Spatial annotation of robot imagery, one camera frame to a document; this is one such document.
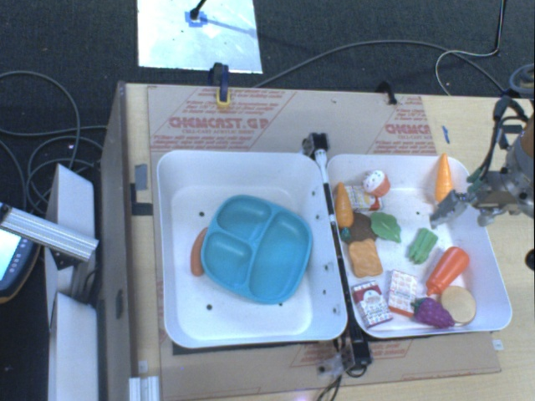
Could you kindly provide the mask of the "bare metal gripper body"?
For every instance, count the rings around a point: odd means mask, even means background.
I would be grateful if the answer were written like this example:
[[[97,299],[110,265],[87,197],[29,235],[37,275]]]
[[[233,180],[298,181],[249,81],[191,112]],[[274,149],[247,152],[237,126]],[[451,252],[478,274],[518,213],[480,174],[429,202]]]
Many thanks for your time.
[[[488,171],[484,177],[472,177],[468,188],[471,206],[479,210],[480,226],[492,224],[497,216],[524,214],[534,218],[533,182],[522,172]]]

